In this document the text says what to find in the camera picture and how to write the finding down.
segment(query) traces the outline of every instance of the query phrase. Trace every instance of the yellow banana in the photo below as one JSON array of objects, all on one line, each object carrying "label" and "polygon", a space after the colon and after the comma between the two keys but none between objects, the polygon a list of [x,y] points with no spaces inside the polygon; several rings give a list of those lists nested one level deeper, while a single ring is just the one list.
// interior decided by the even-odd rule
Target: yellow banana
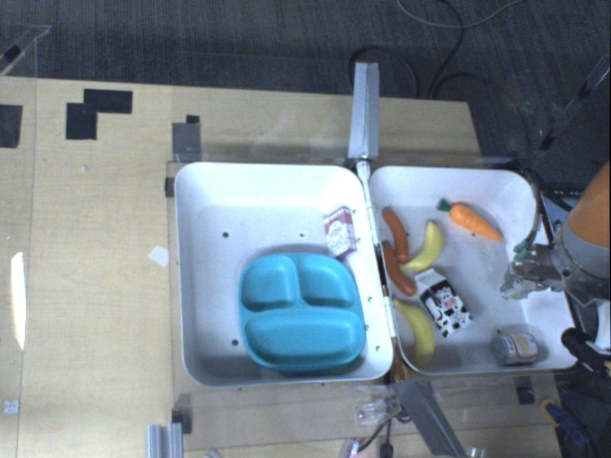
[{"label": "yellow banana", "polygon": [[443,234],[432,220],[429,220],[424,230],[424,242],[422,249],[407,263],[401,265],[402,268],[409,268],[413,271],[423,271],[429,268],[443,249]]},{"label": "yellow banana", "polygon": [[432,332],[429,316],[417,305],[401,303],[397,299],[393,299],[392,302],[410,323],[411,332],[413,332],[411,361],[416,367],[422,368],[429,364],[435,350],[435,336]]}]

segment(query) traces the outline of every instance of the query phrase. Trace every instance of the silver can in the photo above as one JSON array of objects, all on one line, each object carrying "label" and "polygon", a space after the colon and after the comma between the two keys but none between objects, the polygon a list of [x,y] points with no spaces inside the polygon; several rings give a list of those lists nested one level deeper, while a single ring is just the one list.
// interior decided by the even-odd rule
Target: silver can
[{"label": "silver can", "polygon": [[538,344],[535,336],[522,332],[507,336],[496,336],[491,348],[498,364],[531,364],[538,358]]}]

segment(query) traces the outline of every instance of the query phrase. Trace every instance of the blue plate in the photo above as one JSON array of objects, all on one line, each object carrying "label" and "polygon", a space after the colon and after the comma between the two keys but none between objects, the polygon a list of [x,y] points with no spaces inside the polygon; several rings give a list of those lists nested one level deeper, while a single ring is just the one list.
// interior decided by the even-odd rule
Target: blue plate
[{"label": "blue plate", "polygon": [[240,322],[250,357],[285,373],[349,364],[365,344],[354,278],[325,255],[286,253],[251,261],[240,280]]}]

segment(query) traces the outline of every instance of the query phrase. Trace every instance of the brown sausage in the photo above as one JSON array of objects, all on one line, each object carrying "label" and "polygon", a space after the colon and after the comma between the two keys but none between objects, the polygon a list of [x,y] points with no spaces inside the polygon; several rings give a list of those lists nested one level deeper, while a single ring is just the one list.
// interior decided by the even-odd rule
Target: brown sausage
[{"label": "brown sausage", "polygon": [[408,234],[405,232],[401,219],[397,217],[390,207],[385,207],[382,210],[382,219],[392,232],[394,252],[397,255],[397,259],[400,263],[407,263],[410,258],[410,248],[408,245]]},{"label": "brown sausage", "polygon": [[392,249],[392,245],[387,240],[382,242],[382,250],[386,271],[389,274],[390,280],[402,293],[411,297],[416,293],[416,285],[401,271],[399,260],[394,253],[394,249]]}]

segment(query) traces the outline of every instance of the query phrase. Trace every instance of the table surface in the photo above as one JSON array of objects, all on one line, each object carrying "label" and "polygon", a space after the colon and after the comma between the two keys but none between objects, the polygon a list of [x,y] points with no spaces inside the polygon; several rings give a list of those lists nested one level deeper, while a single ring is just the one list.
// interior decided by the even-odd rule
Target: table surface
[{"label": "table surface", "polygon": [[[0,293],[0,397],[20,398],[18,414],[0,416],[0,455],[144,456],[146,427],[167,425],[174,404],[169,270],[148,257],[156,246],[168,248],[163,185],[172,123],[199,115],[211,155],[249,159],[279,146],[283,154],[341,154],[351,98],[6,77],[1,83],[0,103],[24,112],[19,148],[0,150],[0,234],[16,236],[0,251],[0,276],[10,279],[17,250],[26,254],[29,275],[23,352],[5,329],[8,285]],[[95,141],[66,140],[66,104],[82,103],[85,88],[132,91],[133,112],[99,114]],[[399,155],[479,154],[462,103],[383,98],[380,141],[381,151]],[[472,392],[453,390],[465,386]],[[540,399],[558,398],[551,375],[536,376],[533,386]],[[445,381],[438,391],[465,447],[486,448],[489,456],[559,456],[555,432],[536,406],[517,403],[512,382]],[[430,456],[413,425],[393,434],[395,456]],[[335,457],[343,442],[337,438],[219,451],[223,458]],[[363,456],[376,456],[376,449]]]}]

